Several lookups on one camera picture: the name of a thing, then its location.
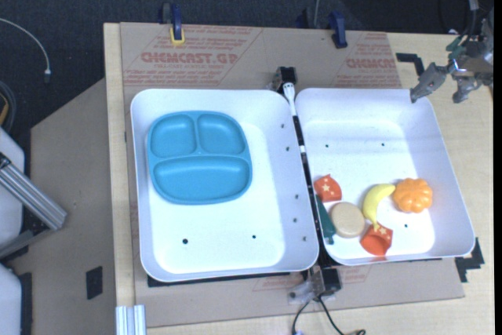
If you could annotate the blue divided plate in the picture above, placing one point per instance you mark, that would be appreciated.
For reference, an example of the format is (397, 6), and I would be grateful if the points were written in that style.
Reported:
(200, 176)

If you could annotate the brown cardboard board red print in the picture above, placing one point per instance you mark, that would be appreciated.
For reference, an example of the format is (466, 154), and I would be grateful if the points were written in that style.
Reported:
(219, 51)

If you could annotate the orange pumpkin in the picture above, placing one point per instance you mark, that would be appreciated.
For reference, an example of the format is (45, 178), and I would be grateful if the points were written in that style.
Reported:
(412, 195)

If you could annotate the thin black and white rod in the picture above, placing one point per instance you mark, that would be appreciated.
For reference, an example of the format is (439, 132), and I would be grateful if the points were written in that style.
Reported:
(301, 145)

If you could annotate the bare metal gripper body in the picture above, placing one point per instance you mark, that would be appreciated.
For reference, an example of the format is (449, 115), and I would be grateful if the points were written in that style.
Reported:
(477, 64)

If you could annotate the dark green toy vegetable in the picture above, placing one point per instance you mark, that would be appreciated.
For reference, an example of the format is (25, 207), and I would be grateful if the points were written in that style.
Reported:
(324, 219)

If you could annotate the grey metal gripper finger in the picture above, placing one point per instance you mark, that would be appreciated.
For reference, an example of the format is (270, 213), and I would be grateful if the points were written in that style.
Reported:
(429, 78)
(464, 88)

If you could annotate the beige round biscuit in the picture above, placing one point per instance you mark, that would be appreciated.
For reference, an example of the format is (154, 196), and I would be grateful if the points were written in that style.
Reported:
(347, 220)

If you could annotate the yellow banana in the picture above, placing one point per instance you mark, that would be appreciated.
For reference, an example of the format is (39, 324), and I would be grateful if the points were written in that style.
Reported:
(372, 202)

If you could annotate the white plastic tray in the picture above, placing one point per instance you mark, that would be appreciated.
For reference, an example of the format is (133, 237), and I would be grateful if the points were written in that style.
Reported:
(219, 231)
(364, 137)

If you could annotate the red-orange wedge with stars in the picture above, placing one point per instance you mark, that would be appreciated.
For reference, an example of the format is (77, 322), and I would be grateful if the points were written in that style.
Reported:
(328, 189)
(375, 242)

